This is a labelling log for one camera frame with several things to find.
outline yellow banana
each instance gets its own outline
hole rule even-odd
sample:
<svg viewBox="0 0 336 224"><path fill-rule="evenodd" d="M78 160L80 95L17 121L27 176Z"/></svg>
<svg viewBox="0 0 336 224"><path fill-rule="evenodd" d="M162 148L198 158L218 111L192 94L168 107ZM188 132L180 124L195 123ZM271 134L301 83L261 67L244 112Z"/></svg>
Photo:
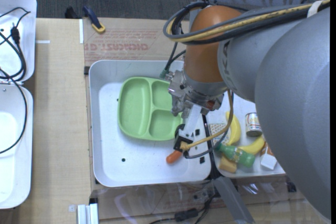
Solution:
<svg viewBox="0 0 336 224"><path fill-rule="evenodd" d="M226 115L226 120L228 120L230 112L227 111L225 115ZM227 142L227 145L231 145L231 144L238 142L240 139L240 133L242 132L240 129L239 120L237 119L235 115L233 115L230 128L231 128L231 134L230 134L230 139Z"/></svg>
<svg viewBox="0 0 336 224"><path fill-rule="evenodd" d="M257 137L251 144L246 146L238 146L241 150L256 155L259 151L261 151L264 146L265 139L264 136L261 135Z"/></svg>

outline divided green plate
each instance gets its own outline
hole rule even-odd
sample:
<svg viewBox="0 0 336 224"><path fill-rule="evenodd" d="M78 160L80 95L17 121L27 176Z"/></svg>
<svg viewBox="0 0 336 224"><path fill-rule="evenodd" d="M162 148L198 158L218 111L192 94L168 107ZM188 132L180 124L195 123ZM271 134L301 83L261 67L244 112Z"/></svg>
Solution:
<svg viewBox="0 0 336 224"><path fill-rule="evenodd" d="M121 87L118 101L118 125L131 137L165 141L175 137L183 120L173 116L172 97L167 81L132 77Z"/></svg>

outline yellow cable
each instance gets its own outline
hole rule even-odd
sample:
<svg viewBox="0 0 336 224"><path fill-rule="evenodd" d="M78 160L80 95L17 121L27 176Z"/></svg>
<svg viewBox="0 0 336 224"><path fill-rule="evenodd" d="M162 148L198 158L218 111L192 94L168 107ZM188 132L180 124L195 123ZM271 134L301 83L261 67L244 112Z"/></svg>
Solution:
<svg viewBox="0 0 336 224"><path fill-rule="evenodd" d="M330 2L330 0L324 0L322 1L322 4L326 4ZM284 14L289 14L298 10L302 10L302 9L306 9L309 8L312 4L307 4L307 5L303 5L303 6L299 6L299 7L294 7L294 8L286 8L286 9L282 9L282 10L278 10L276 12L271 12L271 13L267 13L267 14L263 14L263 15L259 15L250 19L246 19L246 20L242 20L230 25L225 25L225 26L220 26L217 27L215 29L206 31L204 33L200 33L197 35L193 35L193 36L189 36L189 37L185 37L185 38L171 38L170 40L175 41L175 42L188 42L188 41L193 41L193 40L199 40L201 38L205 38L214 34L218 34L218 33L222 33L228 30L232 30L241 26L245 26L245 25L249 25L255 22L259 22L265 19L271 19L271 18L275 18ZM171 34L171 26L173 23L169 24L167 26L167 32L169 34Z"/></svg>
<svg viewBox="0 0 336 224"><path fill-rule="evenodd" d="M229 114L229 118L227 120L227 125L223 129L221 129L219 132L217 132L217 133L215 133L215 134L213 134L211 136L208 136L206 138L203 138L203 139L201 139L199 141L196 141L194 143L191 143L191 144L181 143L180 149L182 149L184 151L187 151L190 148L192 148L193 146L197 146L199 144L207 142L207 141L209 141L209 140L211 140L211 139L213 139L213 138L215 138L215 137L223 134L224 132L226 132L230 128L230 125L231 125L231 122L232 122L232 119L233 119L233 102L232 102L231 92L229 90L227 91L227 97L229 99L229 104L230 104L230 114Z"/></svg>

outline green bottle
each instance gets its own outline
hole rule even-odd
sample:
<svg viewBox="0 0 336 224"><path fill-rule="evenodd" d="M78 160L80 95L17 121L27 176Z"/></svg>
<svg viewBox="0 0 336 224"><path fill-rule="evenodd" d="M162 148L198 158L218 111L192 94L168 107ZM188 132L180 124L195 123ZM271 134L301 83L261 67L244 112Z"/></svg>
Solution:
<svg viewBox="0 0 336 224"><path fill-rule="evenodd" d="M226 146L222 143L216 148L217 151L222 152L228 159L240 163L246 167L252 167L255 156L251 153L247 153L235 146Z"/></svg>

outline black plug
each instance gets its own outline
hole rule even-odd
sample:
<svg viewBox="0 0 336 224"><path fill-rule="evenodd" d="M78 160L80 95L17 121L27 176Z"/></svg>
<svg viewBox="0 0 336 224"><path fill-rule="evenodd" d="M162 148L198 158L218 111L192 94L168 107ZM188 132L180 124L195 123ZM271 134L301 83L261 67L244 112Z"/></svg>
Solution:
<svg viewBox="0 0 336 224"><path fill-rule="evenodd" d="M198 211L196 208L189 209L188 211L181 211L175 213L175 221L181 222L186 219L194 218L198 216Z"/></svg>
<svg viewBox="0 0 336 224"><path fill-rule="evenodd" d="M12 39L14 40L15 44L19 46L20 44L20 32L19 29L15 25L11 28L10 35L12 36Z"/></svg>

